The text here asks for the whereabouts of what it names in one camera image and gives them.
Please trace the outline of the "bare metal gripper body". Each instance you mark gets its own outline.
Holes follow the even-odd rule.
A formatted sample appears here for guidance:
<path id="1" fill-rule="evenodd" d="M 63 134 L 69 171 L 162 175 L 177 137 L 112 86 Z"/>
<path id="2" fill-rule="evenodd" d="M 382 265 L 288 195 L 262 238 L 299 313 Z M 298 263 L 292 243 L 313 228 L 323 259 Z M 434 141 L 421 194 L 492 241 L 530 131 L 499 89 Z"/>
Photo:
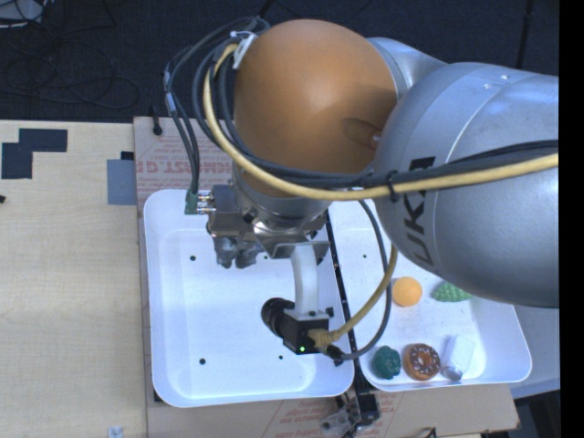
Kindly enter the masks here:
<path id="1" fill-rule="evenodd" d="M 210 193 L 207 231 L 214 239 L 257 241 L 271 259 L 290 258 L 300 245 L 311 245 L 325 224 L 329 201 L 276 197 L 245 184 L 216 185 Z"/>

